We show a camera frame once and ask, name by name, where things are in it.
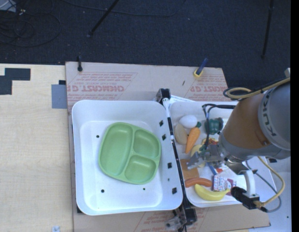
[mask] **white tray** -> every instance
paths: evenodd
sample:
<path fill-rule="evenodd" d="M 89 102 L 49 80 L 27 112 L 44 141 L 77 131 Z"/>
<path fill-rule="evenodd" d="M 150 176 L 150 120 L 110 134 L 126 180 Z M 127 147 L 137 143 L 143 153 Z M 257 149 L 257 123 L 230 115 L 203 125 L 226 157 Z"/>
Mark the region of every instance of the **white tray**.
<path fill-rule="evenodd" d="M 107 127 L 126 122 L 154 133 L 161 141 L 155 178 L 135 185 L 105 175 L 98 165 Z M 72 108 L 76 202 L 87 215 L 173 210 L 183 200 L 165 108 L 156 101 L 78 101 Z"/>
<path fill-rule="evenodd" d="M 201 135 L 196 142 L 196 144 L 201 144 L 201 141 L 206 138 L 206 131 L 204 127 L 204 121 L 205 121 L 205 114 L 203 112 L 202 106 L 207 103 L 214 103 L 214 104 L 229 104 L 229 105 L 236 105 L 236 101 L 232 102 L 202 102 L 202 101 L 178 101 L 175 103 L 172 103 L 170 106 L 170 114 L 171 114 L 171 120 L 173 127 L 178 123 L 179 119 L 184 115 L 195 115 L 198 119 L 198 121 L 202 122 L 202 126 L 200 127 Z M 221 117 L 224 122 L 227 122 L 232 110 L 231 109 L 221 109 L 221 108 L 213 108 L 210 111 L 210 118 L 218 118 Z M 218 135 L 210 135 L 210 137 L 215 138 L 218 140 Z M 185 145 L 180 145 L 175 141 L 178 158 L 181 159 L 190 159 L 190 154 L 185 154 Z M 207 178 L 210 180 L 213 180 L 213 173 L 210 170 L 210 167 L 206 164 L 204 167 L 200 168 L 198 167 L 199 176 L 203 178 Z M 233 171 L 228 169 L 227 171 L 223 171 L 219 174 L 220 176 L 230 178 L 233 180 L 236 180 L 236 185 L 238 187 L 246 189 L 246 181 L 243 175 L 236 175 Z M 230 195 L 224 196 L 224 198 L 220 201 L 206 201 L 200 198 L 195 190 L 194 186 L 186 188 L 186 195 L 188 200 L 195 205 L 196 207 L 210 207 L 210 206 L 220 206 L 220 205 L 228 205 L 228 204 L 237 204 L 238 202 L 235 198 L 233 198 Z"/>

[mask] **orange carrot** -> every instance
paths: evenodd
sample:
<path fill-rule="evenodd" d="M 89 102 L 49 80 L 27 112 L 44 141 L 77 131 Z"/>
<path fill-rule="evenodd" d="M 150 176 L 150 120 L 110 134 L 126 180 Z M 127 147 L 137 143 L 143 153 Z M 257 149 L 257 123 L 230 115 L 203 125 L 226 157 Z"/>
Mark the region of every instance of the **orange carrot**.
<path fill-rule="evenodd" d="M 190 150 L 193 148 L 196 141 L 198 140 L 198 138 L 201 134 L 201 131 L 199 129 L 201 125 L 202 124 L 200 122 L 198 122 L 197 125 L 190 130 L 188 138 L 187 138 L 186 149 L 185 149 L 186 154 L 188 154 L 190 152 Z"/>
<path fill-rule="evenodd" d="M 191 178 L 191 179 L 185 180 L 186 188 L 194 186 L 195 184 L 203 185 L 206 187 L 211 187 L 213 185 L 211 180 L 205 179 L 205 178 Z"/>

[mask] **yellow cable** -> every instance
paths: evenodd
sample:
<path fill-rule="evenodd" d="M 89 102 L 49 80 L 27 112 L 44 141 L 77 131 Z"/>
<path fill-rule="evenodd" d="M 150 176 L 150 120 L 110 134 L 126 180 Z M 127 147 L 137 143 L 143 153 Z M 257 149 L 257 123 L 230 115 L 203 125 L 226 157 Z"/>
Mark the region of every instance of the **yellow cable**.
<path fill-rule="evenodd" d="M 256 90 L 256 91 L 254 91 L 254 92 L 251 92 L 250 89 L 245 88 L 245 87 L 234 87 L 234 88 L 228 89 L 228 90 L 226 91 L 226 95 L 227 95 L 229 98 L 231 98 L 231 99 L 236 99 L 236 100 L 238 100 L 238 99 L 245 99 L 245 98 L 248 98 L 248 97 L 251 97 L 251 96 L 260 94 L 260 93 L 262 93 L 262 92 L 264 92 L 264 91 L 266 91 L 266 90 L 268 90 L 268 89 L 271 89 L 271 88 L 273 88 L 273 87 L 279 86 L 279 85 L 284 84 L 284 83 L 287 83 L 287 82 L 290 82 L 290 77 L 287 77 L 287 78 L 284 79 L 284 80 L 281 80 L 281 81 L 279 81 L 279 82 L 277 82 L 277 83 L 274 83 L 274 84 L 272 84 L 272 85 L 269 85 L 269 86 L 267 86 L 267 87 L 265 87 L 265 88 Z M 234 91 L 238 91 L 238 90 L 246 91 L 246 92 L 248 92 L 248 93 L 247 93 L 247 94 L 244 94 L 244 95 L 232 95 L 232 94 L 231 94 L 232 92 L 234 92 Z"/>
<path fill-rule="evenodd" d="M 257 206 L 257 207 L 262 207 L 262 206 L 265 206 L 267 205 L 268 203 L 272 202 L 274 199 L 276 199 L 285 189 L 285 181 L 284 179 L 274 170 L 272 169 L 261 157 L 258 157 L 259 160 L 267 167 L 269 168 L 282 182 L 282 186 L 279 190 L 279 192 L 277 192 L 274 196 L 272 196 L 270 199 L 268 199 L 267 201 L 265 202 L 261 202 L 261 201 L 254 201 L 254 204 Z"/>

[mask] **blue and yellow clamp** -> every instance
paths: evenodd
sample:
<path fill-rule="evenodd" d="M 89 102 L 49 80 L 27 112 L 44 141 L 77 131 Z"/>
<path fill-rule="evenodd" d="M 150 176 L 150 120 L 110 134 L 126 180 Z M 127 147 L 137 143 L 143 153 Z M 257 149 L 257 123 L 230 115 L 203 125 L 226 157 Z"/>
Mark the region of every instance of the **blue and yellow clamp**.
<path fill-rule="evenodd" d="M 203 69 L 205 67 L 205 65 L 207 64 L 207 61 L 208 59 L 205 58 L 201 64 L 200 67 L 198 67 L 194 72 L 193 72 L 193 75 L 196 77 L 196 78 L 199 78 L 202 74 L 203 74 Z"/>

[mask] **green divided plate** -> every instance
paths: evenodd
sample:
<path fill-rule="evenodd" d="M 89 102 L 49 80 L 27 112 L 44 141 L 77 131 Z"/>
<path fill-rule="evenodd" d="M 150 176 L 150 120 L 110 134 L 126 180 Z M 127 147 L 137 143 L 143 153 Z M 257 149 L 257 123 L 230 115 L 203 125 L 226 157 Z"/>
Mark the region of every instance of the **green divided plate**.
<path fill-rule="evenodd" d="M 145 184 L 156 175 L 161 156 L 161 142 L 150 131 L 117 122 L 111 124 L 102 139 L 99 166 L 108 176 Z"/>

